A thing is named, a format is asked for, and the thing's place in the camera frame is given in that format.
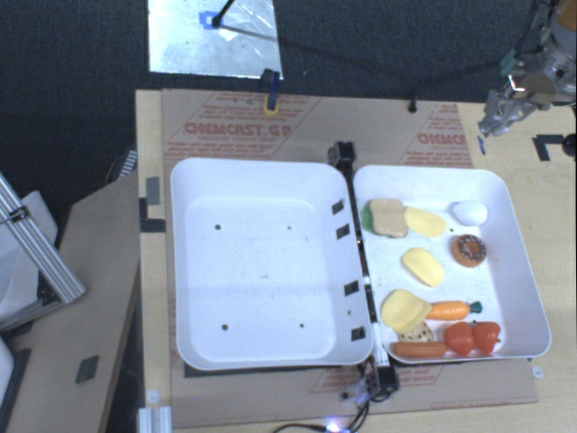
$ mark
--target red tomato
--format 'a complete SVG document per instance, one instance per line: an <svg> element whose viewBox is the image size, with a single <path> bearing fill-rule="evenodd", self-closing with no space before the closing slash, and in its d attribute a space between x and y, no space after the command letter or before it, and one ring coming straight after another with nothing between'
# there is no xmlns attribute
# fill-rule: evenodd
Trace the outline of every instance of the red tomato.
<svg viewBox="0 0 577 433"><path fill-rule="evenodd" d="M444 332L444 342L455 353L466 356L473 346L472 329L466 322L457 322L449 326Z"/></svg>
<svg viewBox="0 0 577 433"><path fill-rule="evenodd" d="M500 331L501 327L496 322L478 322L472 328L475 345L482 353L490 355L499 340Z"/></svg>

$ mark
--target white egg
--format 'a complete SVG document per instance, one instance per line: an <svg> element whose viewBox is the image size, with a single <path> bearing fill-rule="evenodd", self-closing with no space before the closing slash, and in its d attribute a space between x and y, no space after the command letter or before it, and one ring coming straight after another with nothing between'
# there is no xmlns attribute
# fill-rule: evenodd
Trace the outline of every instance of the white egg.
<svg viewBox="0 0 577 433"><path fill-rule="evenodd" d="M481 202L467 200L453 206L456 218L465 226L480 226L487 221L487 208Z"/></svg>

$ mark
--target toy food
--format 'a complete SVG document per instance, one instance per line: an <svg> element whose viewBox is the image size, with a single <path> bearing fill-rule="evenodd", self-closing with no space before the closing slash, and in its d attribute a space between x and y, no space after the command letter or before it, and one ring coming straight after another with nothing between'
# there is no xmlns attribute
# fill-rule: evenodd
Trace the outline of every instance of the toy food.
<svg viewBox="0 0 577 433"><path fill-rule="evenodd" d="M500 331L501 327L496 322L478 322L472 328L475 345L483 354L490 355L499 342Z"/></svg>
<svg viewBox="0 0 577 433"><path fill-rule="evenodd" d="M487 208L481 202L467 200L453 206L453 213L457 220L465 226L480 226L487 221Z"/></svg>
<svg viewBox="0 0 577 433"><path fill-rule="evenodd" d="M481 313L483 306L479 301L467 305L463 301L440 301L433 303L431 312L426 316L427 319L437 319L443 321L458 321L465 319L469 313Z"/></svg>
<svg viewBox="0 0 577 433"><path fill-rule="evenodd" d="M401 261L418 279L431 287L439 285L444 277L443 266L427 249L421 247L408 249L401 256Z"/></svg>
<svg viewBox="0 0 577 433"><path fill-rule="evenodd" d="M401 238L408 233L405 207L395 198L375 198L369 202L372 230L378 235Z"/></svg>
<svg viewBox="0 0 577 433"><path fill-rule="evenodd" d="M445 342L397 342L393 353L401 357L439 357L447 352Z"/></svg>
<svg viewBox="0 0 577 433"><path fill-rule="evenodd" d="M416 207L405 209L405 221L412 231L425 237L437 237L446 228L446 223L440 216Z"/></svg>
<svg viewBox="0 0 577 433"><path fill-rule="evenodd" d="M431 304L408 290L394 290L380 309L382 322L398 334L406 334L423 322L431 312Z"/></svg>
<svg viewBox="0 0 577 433"><path fill-rule="evenodd" d="M472 329L466 322L456 322L444 331L444 342L461 356L468 355L474 347Z"/></svg>
<svg viewBox="0 0 577 433"><path fill-rule="evenodd" d="M400 342L432 342L433 331L426 324L425 321L417 324L417 326L410 332L398 334L398 341Z"/></svg>
<svg viewBox="0 0 577 433"><path fill-rule="evenodd" d="M485 256L487 249L485 244L479 237L474 235L461 235L453 242L451 249L454 259L467 268L474 268L479 266Z"/></svg>

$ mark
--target chocolate donut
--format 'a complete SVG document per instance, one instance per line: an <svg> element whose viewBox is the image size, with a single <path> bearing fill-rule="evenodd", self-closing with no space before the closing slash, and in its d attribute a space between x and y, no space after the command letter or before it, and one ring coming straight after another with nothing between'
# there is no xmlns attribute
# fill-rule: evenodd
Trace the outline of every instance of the chocolate donut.
<svg viewBox="0 0 577 433"><path fill-rule="evenodd" d="M461 235L457 237L453 242L452 251L454 259L467 268L479 266L487 255L485 244L479 237L475 237L474 235Z"/></svg>

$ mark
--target empty white tray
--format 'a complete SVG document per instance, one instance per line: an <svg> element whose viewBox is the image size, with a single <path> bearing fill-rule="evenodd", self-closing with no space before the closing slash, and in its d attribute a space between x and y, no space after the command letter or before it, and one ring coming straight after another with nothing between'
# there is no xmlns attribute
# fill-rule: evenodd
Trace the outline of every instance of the empty white tray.
<svg viewBox="0 0 577 433"><path fill-rule="evenodd" d="M363 229L367 263L377 310L395 289L405 289L429 302L480 301L481 314L467 322L495 321L501 326L500 339L491 356L473 350L463 357L448 352L431 360L402 359L405 363L468 361L485 358L535 357L547 351L549 326L536 288L515 211L503 180L486 170L463 170L398 166L367 166L354 178L359 210L373 198L396 198L403 204L423 208L444 218L447 228L433 239L409 230L403 239L375 235ZM479 227L461 225L453 215L453 204L465 200L482 202L489 211ZM487 257L476 268L465 268L451 254L453 240L464 234L476 235L486 245ZM424 247L442 264L443 281L431 288L416 279L401 263L411 247ZM427 320L435 340L443 340L444 329L453 322ZM381 341L387 351L397 334L380 322Z"/></svg>
<svg viewBox="0 0 577 433"><path fill-rule="evenodd" d="M189 159L170 184L185 362L222 370L368 357L353 216L336 169Z"/></svg>

